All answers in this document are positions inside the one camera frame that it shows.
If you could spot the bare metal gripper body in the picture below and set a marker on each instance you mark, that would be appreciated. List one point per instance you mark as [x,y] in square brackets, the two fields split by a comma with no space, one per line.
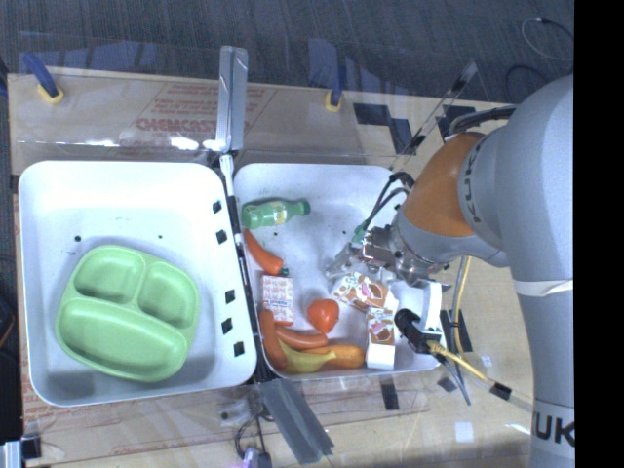
[390,251]

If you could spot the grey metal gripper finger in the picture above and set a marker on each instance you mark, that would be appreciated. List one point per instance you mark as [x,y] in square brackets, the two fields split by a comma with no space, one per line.
[352,250]
[337,270]

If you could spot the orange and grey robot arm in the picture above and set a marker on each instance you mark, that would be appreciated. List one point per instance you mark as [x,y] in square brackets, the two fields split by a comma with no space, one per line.
[531,178]

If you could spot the white and brown carton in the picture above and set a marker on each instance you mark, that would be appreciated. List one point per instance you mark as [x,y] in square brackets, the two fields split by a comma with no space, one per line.
[381,339]
[363,294]

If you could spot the red tomato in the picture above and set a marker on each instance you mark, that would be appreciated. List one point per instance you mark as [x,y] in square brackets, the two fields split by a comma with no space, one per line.
[324,314]

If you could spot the white plastic tray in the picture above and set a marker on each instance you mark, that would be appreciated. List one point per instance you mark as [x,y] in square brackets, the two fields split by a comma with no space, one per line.
[146,193]
[322,193]

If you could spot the small white and orange carton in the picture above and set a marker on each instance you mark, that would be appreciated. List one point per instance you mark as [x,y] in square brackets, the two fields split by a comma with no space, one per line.
[278,298]

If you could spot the short orange sausage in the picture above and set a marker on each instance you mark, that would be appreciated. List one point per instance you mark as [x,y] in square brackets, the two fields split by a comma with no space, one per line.
[302,338]

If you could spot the orange carrot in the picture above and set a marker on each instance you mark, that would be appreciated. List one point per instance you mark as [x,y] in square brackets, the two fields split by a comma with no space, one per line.
[262,255]

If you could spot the orange bread roll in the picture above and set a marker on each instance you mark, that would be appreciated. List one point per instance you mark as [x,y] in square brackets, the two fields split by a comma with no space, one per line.
[348,356]

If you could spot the green plastic bottle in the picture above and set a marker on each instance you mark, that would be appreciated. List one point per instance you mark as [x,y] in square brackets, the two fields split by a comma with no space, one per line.
[265,213]

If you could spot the yellow banana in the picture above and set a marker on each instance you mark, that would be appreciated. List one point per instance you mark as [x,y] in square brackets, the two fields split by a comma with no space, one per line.
[304,360]

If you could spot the long orange sausage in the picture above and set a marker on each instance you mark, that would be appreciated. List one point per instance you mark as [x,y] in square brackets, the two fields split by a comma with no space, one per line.
[270,339]

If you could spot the green divided plate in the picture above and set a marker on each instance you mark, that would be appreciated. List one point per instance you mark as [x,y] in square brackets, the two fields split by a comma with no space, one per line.
[122,320]

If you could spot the brown cardboard board red print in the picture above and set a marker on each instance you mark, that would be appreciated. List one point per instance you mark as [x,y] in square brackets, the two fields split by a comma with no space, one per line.
[122,110]

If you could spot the black cylinder on white bracket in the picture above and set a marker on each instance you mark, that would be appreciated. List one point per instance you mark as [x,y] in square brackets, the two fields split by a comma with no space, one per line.
[414,329]

